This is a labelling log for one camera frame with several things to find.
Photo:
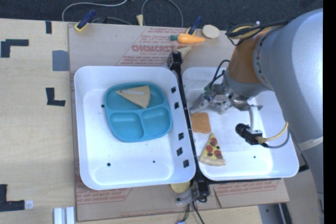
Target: beige triangular object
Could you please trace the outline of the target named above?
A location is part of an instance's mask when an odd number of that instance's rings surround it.
[[[143,109],[147,108],[149,100],[151,98],[151,90],[148,85],[119,90],[115,92]]]

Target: blue plate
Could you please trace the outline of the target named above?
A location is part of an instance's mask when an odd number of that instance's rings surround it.
[[[147,108],[128,101],[116,91],[149,86],[151,98]],[[171,110],[164,92],[150,82],[124,83],[109,88],[104,108],[112,133],[121,141],[138,142],[161,137],[172,127]]]

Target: white cable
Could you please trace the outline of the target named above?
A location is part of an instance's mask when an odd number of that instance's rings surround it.
[[[112,5],[110,5],[110,4],[92,3],[92,2],[78,2],[78,3],[73,3],[73,4],[69,5],[69,6],[67,6],[67,7],[63,10],[63,12],[62,12],[62,21],[64,22],[64,14],[65,14],[65,12],[66,12],[69,8],[71,8],[71,7],[73,7],[73,6],[76,6],[76,5],[93,5],[93,6],[102,6],[102,7],[118,7],[118,6],[121,6],[121,5],[125,4],[127,1],[128,1],[128,0],[124,0],[124,1],[122,1],[122,2],[120,2],[120,3],[118,3],[118,4],[112,4]]]

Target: cardboard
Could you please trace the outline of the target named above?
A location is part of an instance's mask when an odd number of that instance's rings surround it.
[[[177,41],[170,41],[170,36],[183,33],[186,29],[90,24],[84,32],[78,33],[73,26],[68,26],[68,38],[77,221],[184,212],[185,205],[175,204],[176,194],[169,185],[97,191],[83,184],[79,174],[73,76],[83,66],[164,66],[170,52],[181,47]],[[192,45],[184,58],[182,71],[192,66],[217,67],[223,59],[230,58],[233,49],[234,46],[221,31],[216,39]],[[214,184],[210,188],[211,194],[207,202],[198,205],[199,210],[289,200],[282,179]]]

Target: blue clamp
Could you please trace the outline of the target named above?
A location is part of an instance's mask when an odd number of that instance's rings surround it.
[[[82,32],[85,28],[87,28],[88,24],[92,22],[93,17],[96,15],[96,11],[94,9],[90,10],[86,15],[75,25],[75,30],[77,32]]]
[[[192,27],[189,27],[186,34],[189,34],[189,35],[194,35],[196,33],[196,28],[199,26],[199,24],[201,23],[202,21],[202,17],[199,16],[196,20],[196,22],[193,24]]]

